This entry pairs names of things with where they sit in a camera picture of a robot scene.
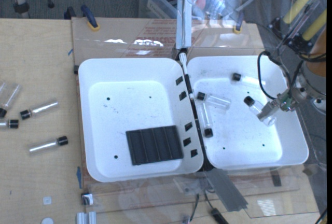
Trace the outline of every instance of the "wooden table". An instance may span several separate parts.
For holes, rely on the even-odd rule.
[[[50,114],[20,120],[17,130],[0,131],[0,223],[40,223],[45,217],[51,217],[54,223],[75,223],[76,214],[85,211],[77,176],[82,162],[72,49],[70,20],[0,20],[0,79],[23,87],[6,117],[20,119],[20,111],[52,97],[60,104]],[[67,135],[68,145],[29,156],[29,144],[62,135]],[[311,213],[288,211],[290,215],[249,218],[241,210],[223,216],[229,223],[315,223],[319,213],[305,175],[299,177],[299,184],[301,197],[306,197],[307,211]],[[276,195],[287,200],[287,192]],[[43,198],[48,197],[51,204],[45,205]],[[213,203],[222,206],[220,201]],[[192,204],[175,208],[181,206],[192,208]],[[215,223],[206,216],[207,209],[207,204],[200,202],[192,223]],[[168,222],[161,212],[171,214],[172,206],[99,213],[97,219],[98,224]]]

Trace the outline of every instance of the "table top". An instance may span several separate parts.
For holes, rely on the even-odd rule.
[[[8,111],[9,119],[19,112],[56,97],[59,109],[44,116],[20,120],[19,128],[0,131],[0,223],[40,223],[51,217],[54,223],[74,223],[83,193],[79,112],[74,75],[72,22],[70,20],[0,20],[0,79],[16,82],[22,91]],[[29,156],[28,145],[66,135],[69,144],[49,153]],[[302,167],[295,168],[301,174]],[[297,177],[297,195],[274,194],[285,206],[282,216],[253,217],[253,211],[225,212],[229,223],[315,223],[319,218],[308,179]],[[305,212],[295,214],[294,197],[305,198]],[[254,196],[247,196],[257,201]],[[222,207],[214,200],[215,207]],[[192,204],[98,213],[101,223],[170,223],[173,210],[192,211]],[[200,202],[192,223],[214,223],[207,203]]]

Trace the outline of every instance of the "black cap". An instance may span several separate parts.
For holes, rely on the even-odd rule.
[[[19,120],[9,120],[8,127],[17,129],[19,127]]]
[[[243,101],[249,107],[252,106],[255,103],[255,100],[250,96],[245,97]]]
[[[5,109],[0,108],[0,118],[4,118],[6,116],[7,111]]]
[[[205,94],[205,93],[203,93],[203,92],[198,92],[198,94],[197,94],[197,99],[198,99],[198,100],[204,101],[204,100],[205,100],[205,97],[206,97],[206,94]]]
[[[204,134],[205,134],[205,137],[212,137],[213,136],[212,129],[211,128],[206,128],[204,130]]]
[[[31,112],[29,110],[24,110],[20,112],[22,120],[25,120],[27,118],[31,117]]]
[[[59,146],[63,146],[63,145],[67,145],[68,144],[68,138],[65,135],[59,137],[57,140],[58,140],[58,145]]]
[[[234,73],[232,79],[233,79],[234,81],[240,81],[240,79],[241,79],[241,74]]]

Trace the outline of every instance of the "white plastic tray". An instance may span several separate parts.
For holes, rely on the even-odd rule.
[[[209,161],[219,169],[239,170],[302,164],[308,158],[308,146],[296,112],[279,110],[276,123],[267,127],[243,102],[246,96],[267,102],[259,85],[231,83],[233,73],[258,78],[257,56],[196,57],[189,61],[188,72],[195,97],[211,93],[231,99],[228,111],[212,108],[214,136],[204,137]],[[266,91],[276,96],[286,90],[286,81],[278,66],[261,57],[262,79]]]
[[[167,58],[89,59],[79,67],[87,168],[98,181],[192,173],[202,150],[180,65]],[[187,96],[180,101],[179,95]],[[185,125],[192,128],[185,131]],[[176,125],[183,159],[132,165],[126,131]],[[184,146],[183,140],[191,143]]]

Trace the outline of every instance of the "black connector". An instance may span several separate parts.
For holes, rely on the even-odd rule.
[[[211,215],[215,219],[215,221],[219,224],[228,224],[226,219],[221,215],[218,209],[214,208],[211,210]]]

